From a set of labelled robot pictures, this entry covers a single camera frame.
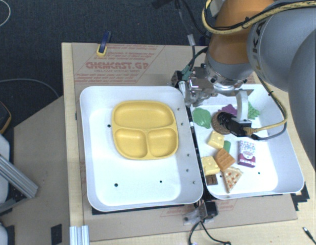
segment purple box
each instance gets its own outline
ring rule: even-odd
[[[239,165],[255,167],[255,143],[249,141],[238,142],[238,161]]]

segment black floor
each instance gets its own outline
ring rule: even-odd
[[[62,42],[188,45],[174,0],[4,0],[0,27],[0,100],[14,127],[63,94]],[[205,0],[185,0],[201,26]],[[0,2],[0,23],[8,15]],[[190,23],[184,9],[184,18]],[[197,44],[201,35],[193,29]],[[30,80],[34,79],[45,85]]]

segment yellow plate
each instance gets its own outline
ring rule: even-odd
[[[126,158],[162,159],[178,148],[178,131],[171,108],[157,101],[125,101],[112,111],[115,146]]]

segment wooden table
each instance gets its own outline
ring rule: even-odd
[[[78,130],[75,120],[76,99],[74,85],[74,70],[72,59],[72,44],[62,43],[63,82],[64,82],[64,104],[66,124],[67,145],[67,167],[68,167],[68,191],[69,191],[69,214],[70,226],[84,225]],[[289,108],[288,94],[274,88],[278,98]],[[211,235],[219,240],[229,240],[235,244],[313,244],[304,233],[306,227],[316,239],[316,182],[313,170],[303,146],[298,138],[293,119],[289,111],[288,132],[297,154],[303,176],[306,182],[310,199],[306,203],[299,204],[297,212],[298,219],[285,222],[267,223],[258,225],[219,228],[211,230]],[[160,234],[144,237],[133,237],[115,240],[103,240],[91,242],[93,245],[100,244],[187,244],[188,232]],[[192,236],[192,241],[198,244],[217,244],[212,241],[203,230],[197,230]]]

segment toy pizza slice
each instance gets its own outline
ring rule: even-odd
[[[229,167],[223,172],[223,174],[227,193],[230,193],[231,190],[235,187],[239,178],[243,175],[243,172],[238,168]]]

